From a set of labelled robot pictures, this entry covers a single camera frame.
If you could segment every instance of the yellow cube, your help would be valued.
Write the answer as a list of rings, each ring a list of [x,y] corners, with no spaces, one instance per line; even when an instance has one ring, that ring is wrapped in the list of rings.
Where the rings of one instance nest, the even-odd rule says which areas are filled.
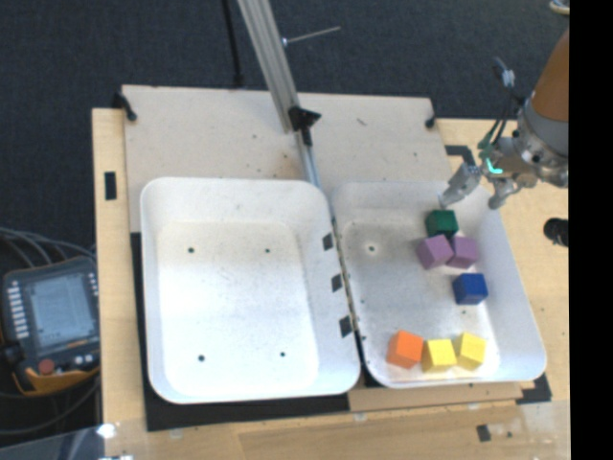
[[[451,339],[430,339],[423,344],[421,369],[424,372],[442,372],[457,362]]]
[[[458,364],[467,370],[481,366],[486,358],[487,342],[472,333],[461,333],[453,340]]]

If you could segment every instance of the green cube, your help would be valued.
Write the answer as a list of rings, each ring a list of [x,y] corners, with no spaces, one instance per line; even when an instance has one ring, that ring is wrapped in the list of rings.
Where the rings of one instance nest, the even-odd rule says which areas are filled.
[[[433,210],[425,219],[425,229],[428,237],[443,234],[451,239],[459,229],[456,214],[452,210]]]

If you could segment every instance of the tray with colored blocks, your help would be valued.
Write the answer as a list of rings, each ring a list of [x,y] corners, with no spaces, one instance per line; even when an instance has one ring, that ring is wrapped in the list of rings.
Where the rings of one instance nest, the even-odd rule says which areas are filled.
[[[479,187],[350,183],[331,199],[357,332],[384,386],[528,381],[545,350],[498,211]]]

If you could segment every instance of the wooden table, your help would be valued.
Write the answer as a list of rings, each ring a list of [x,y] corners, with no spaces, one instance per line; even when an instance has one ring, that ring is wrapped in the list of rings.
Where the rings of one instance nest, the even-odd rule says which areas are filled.
[[[108,455],[135,458],[536,458],[570,456],[568,249],[543,235],[568,218],[568,192],[539,185],[501,209],[546,348],[552,399],[518,404],[535,385],[391,391],[358,384],[351,412],[147,432],[137,335],[125,161],[125,114],[94,109],[93,149],[101,290],[103,420],[116,428]],[[488,120],[438,120],[445,145],[474,146]],[[462,159],[448,157],[450,171]],[[106,199],[105,173],[117,195]]]

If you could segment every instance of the blue cube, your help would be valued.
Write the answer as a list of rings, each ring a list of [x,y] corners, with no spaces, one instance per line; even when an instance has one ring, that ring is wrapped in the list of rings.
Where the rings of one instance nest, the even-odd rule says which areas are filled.
[[[458,305],[477,305],[488,297],[488,285],[483,274],[465,272],[452,283]]]

